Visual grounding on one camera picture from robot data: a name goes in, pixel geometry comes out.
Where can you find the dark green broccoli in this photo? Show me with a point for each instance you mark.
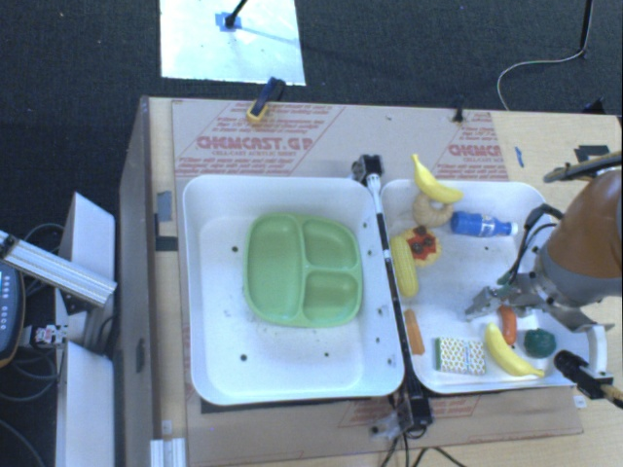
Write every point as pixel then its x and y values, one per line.
pixel 539 343

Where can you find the blue bottle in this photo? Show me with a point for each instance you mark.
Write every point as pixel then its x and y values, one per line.
pixel 472 224

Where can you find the yellow corn cob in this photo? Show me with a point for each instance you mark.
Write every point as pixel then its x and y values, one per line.
pixel 405 268

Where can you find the green divided plate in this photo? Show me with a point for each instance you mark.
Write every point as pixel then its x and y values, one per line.
pixel 277 270

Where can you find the brown cardboard board red print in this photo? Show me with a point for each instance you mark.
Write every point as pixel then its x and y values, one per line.
pixel 302 139

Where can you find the white plastic tray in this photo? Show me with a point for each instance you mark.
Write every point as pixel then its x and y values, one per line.
pixel 224 348
pixel 467 270

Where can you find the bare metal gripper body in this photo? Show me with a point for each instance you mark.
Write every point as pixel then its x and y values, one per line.
pixel 524 291

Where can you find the black cylinder on white bracket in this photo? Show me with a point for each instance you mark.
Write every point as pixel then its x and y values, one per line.
pixel 579 370

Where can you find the orange sausage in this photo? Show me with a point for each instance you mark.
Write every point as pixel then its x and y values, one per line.
pixel 508 326

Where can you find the yellow banana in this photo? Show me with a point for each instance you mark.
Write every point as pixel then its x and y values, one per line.
pixel 506 355
pixel 430 185

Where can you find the orange carrot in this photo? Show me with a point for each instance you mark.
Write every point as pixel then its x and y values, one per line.
pixel 414 331

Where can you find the beige doughnut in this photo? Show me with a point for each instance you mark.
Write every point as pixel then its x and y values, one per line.
pixel 422 214

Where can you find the yellow and red pizza slice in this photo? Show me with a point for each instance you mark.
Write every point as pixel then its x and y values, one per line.
pixel 423 248

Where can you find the thin black and white rod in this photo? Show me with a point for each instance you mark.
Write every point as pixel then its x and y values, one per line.
pixel 389 261

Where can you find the white carton yellow green print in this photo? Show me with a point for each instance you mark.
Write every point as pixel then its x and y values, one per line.
pixel 460 356

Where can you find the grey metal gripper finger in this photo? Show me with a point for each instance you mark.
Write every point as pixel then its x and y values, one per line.
pixel 479 307
pixel 492 291

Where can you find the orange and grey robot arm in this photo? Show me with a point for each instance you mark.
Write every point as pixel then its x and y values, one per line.
pixel 586 231

